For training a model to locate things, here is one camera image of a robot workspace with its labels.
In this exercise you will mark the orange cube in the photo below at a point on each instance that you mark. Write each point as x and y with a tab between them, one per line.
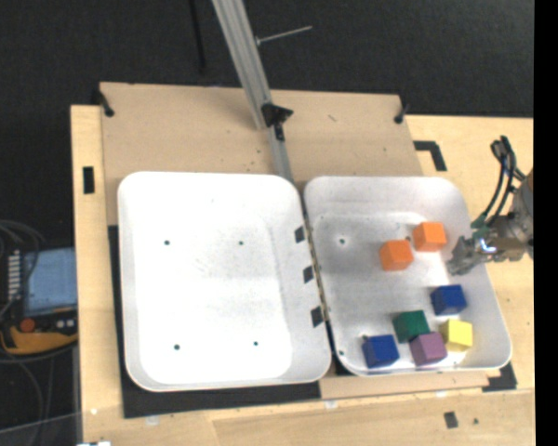
430	236
396	255

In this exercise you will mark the blue cube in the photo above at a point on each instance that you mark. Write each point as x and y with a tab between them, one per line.
380	351
448	300

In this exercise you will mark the thin black and white rod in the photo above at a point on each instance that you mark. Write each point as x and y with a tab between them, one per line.
315	258

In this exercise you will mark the green cube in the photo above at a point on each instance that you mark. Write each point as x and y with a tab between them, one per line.
410	325

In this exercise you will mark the white plastic tray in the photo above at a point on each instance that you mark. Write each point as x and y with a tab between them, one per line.
214	286
367	291

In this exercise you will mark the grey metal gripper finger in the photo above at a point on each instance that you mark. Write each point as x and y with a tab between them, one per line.
468	244
459	263

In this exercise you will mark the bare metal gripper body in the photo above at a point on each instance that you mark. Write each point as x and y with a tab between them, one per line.
509	242

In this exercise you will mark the purple cube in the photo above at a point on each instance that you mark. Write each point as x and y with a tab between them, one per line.
428	349

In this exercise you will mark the pale brown flat board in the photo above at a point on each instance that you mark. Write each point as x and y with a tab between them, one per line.
190	128

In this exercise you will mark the yellow cube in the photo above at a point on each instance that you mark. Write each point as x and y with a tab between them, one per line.
457	334

